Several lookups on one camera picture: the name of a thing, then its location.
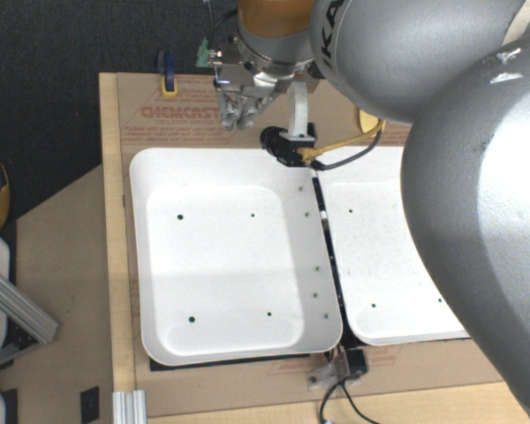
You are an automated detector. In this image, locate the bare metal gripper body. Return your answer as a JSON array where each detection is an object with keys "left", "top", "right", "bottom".
[{"left": 209, "top": 35, "right": 320, "bottom": 105}]

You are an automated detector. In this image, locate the white plastic tray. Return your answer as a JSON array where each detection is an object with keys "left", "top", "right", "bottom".
[
  {"left": 314, "top": 145, "right": 472, "bottom": 347},
  {"left": 128, "top": 147, "right": 345, "bottom": 367}
]

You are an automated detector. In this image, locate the thin black and white rod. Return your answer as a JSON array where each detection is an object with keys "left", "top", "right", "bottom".
[{"left": 311, "top": 170, "right": 351, "bottom": 349}]

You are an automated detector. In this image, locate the brown cardboard board red print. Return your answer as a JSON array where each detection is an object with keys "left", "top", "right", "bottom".
[{"left": 116, "top": 72, "right": 505, "bottom": 418}]

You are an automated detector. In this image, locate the black cylinder on white bracket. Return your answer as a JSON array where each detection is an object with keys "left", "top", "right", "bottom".
[{"left": 259, "top": 80, "right": 318, "bottom": 169}]

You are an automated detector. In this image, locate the black block with thin wires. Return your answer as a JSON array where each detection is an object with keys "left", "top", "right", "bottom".
[{"left": 336, "top": 347, "right": 371, "bottom": 380}]

